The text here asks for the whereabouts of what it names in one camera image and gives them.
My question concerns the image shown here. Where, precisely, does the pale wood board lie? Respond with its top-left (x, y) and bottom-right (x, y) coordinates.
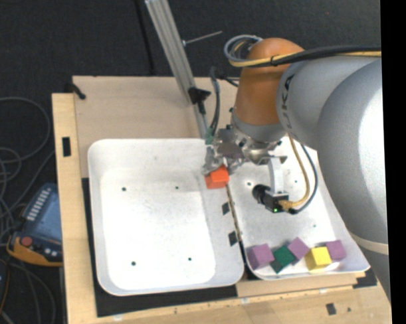
top-left (72, 65), bottom-right (368, 305)

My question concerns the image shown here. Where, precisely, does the purple cube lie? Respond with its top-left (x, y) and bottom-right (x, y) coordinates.
top-left (246, 243), bottom-right (276, 271)
top-left (325, 240), bottom-right (348, 262)
top-left (287, 236), bottom-right (312, 263)

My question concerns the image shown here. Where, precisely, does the orange cube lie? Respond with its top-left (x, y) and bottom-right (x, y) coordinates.
top-left (204, 165), bottom-right (231, 190)

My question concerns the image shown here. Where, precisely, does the green cube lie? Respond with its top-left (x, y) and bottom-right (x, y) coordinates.
top-left (269, 244), bottom-right (298, 275)

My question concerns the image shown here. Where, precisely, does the black cylinder on white bracket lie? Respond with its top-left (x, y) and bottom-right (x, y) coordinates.
top-left (250, 156), bottom-right (291, 214)

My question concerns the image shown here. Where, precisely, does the white plastic tray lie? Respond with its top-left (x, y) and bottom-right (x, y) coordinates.
top-left (86, 133), bottom-right (246, 297)
top-left (223, 131), bottom-right (371, 282)

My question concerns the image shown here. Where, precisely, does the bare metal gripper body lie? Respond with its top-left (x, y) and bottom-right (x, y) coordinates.
top-left (207, 124), bottom-right (288, 169)

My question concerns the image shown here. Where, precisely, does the yellow cube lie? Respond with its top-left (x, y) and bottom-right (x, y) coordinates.
top-left (304, 246), bottom-right (333, 273)

